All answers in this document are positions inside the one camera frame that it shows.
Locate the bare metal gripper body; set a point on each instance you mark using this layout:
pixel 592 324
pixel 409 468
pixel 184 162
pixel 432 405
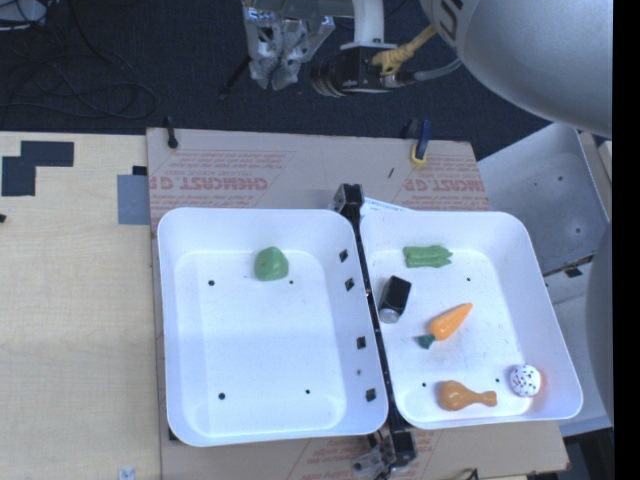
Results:
pixel 280 5

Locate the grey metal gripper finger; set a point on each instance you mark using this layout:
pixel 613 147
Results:
pixel 290 70
pixel 261 68

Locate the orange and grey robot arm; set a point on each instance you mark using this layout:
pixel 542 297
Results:
pixel 530 43

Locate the brown cardboard board, red print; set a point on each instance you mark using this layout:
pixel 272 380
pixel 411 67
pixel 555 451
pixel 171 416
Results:
pixel 300 168

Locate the green toy pepper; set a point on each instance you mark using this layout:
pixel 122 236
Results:
pixel 270 264

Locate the green toy beans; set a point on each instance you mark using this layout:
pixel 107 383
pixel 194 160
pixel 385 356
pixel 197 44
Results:
pixel 426 257

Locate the black can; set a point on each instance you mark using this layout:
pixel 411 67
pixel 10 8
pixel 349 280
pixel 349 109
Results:
pixel 395 295

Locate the thin black rod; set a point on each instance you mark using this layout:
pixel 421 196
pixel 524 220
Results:
pixel 372 313

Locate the white plastic tray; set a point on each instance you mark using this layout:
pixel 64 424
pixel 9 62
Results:
pixel 475 348
pixel 260 348

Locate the orange toy carrot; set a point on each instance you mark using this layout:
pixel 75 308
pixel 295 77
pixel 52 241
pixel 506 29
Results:
pixel 447 322

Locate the orange toy chicken drumstick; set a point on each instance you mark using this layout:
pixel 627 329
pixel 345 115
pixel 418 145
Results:
pixel 457 395

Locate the white speckled ball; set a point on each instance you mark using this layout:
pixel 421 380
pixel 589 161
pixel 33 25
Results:
pixel 525 380

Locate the black cylinder on white bracket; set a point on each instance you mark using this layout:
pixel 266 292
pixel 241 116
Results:
pixel 367 15

